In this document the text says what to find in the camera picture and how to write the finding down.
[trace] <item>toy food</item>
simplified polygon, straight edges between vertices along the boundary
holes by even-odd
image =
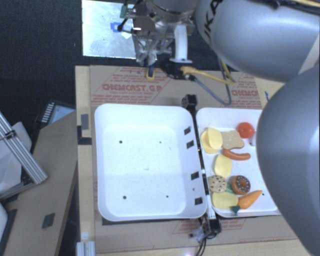
[[[236,130],[222,131],[222,147],[226,150],[241,149],[245,146],[244,141],[241,139],[239,132]]]
[[[241,138],[248,139],[255,134],[255,128],[248,122],[242,122],[238,125],[237,130]]]
[[[218,150],[223,144],[221,132],[215,128],[208,128],[209,145],[211,148]]]
[[[256,190],[239,198],[237,206],[232,206],[232,210],[237,213],[239,209],[249,208],[262,194],[262,190]]]
[[[240,160],[240,161],[248,160],[251,157],[249,153],[239,154],[239,153],[232,152],[230,149],[225,149],[225,148],[223,149],[222,153],[227,158],[230,158],[233,160]]]
[[[221,193],[227,189],[227,181],[224,177],[213,175],[208,177],[208,186],[211,192]]]
[[[232,170],[231,159],[229,157],[224,156],[223,154],[218,154],[214,164],[215,175],[219,175],[226,178],[231,174],[231,170]]]
[[[231,188],[237,195],[245,195],[251,189],[250,181],[245,176],[235,176],[231,181]]]
[[[218,149],[214,149],[209,144],[208,131],[204,131],[200,136],[200,141],[204,151],[208,154],[216,154],[218,153]]]
[[[235,194],[229,192],[214,192],[211,196],[211,199],[214,207],[218,209],[228,210],[230,210],[231,207],[236,206],[239,201],[238,197]]]

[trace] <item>sausage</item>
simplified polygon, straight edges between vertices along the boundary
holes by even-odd
[[[244,153],[244,154],[238,154],[235,152],[232,152],[230,149],[223,149],[222,152],[227,158],[233,159],[233,160],[248,160],[250,159],[251,155],[249,153]]]

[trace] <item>white tray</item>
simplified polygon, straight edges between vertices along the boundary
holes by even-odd
[[[241,122],[248,122],[257,129],[261,112],[261,110],[256,109],[202,108],[196,114],[199,136],[208,127],[226,132],[235,130]],[[250,153],[251,158],[245,161],[232,160],[232,172],[227,178],[227,181],[231,181],[234,176],[243,175],[250,181],[250,191],[262,190],[262,195],[260,195],[257,201],[248,209],[239,210],[237,215],[232,210],[218,209],[215,207],[213,207],[213,209],[217,214],[225,218],[280,215],[260,172],[256,147],[250,144],[249,139],[243,139],[243,141],[244,147],[242,149],[234,149],[233,151],[236,153]],[[222,154],[222,149],[220,149],[217,154],[208,154],[203,148],[201,151],[206,176],[212,176],[215,174],[213,171],[215,158],[218,154]]]
[[[205,213],[197,141],[187,110],[103,104],[94,118],[98,208],[105,219],[189,219]]]

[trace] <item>orange carrot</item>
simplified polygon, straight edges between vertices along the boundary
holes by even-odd
[[[246,194],[240,197],[238,206],[240,206],[241,209],[247,209],[258,199],[261,193],[262,193],[262,190],[256,190],[254,192],[251,192],[249,194]]]

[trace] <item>red tomato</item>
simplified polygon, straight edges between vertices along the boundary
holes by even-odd
[[[247,139],[255,134],[255,128],[248,122],[242,122],[238,125],[238,132],[241,138]]]

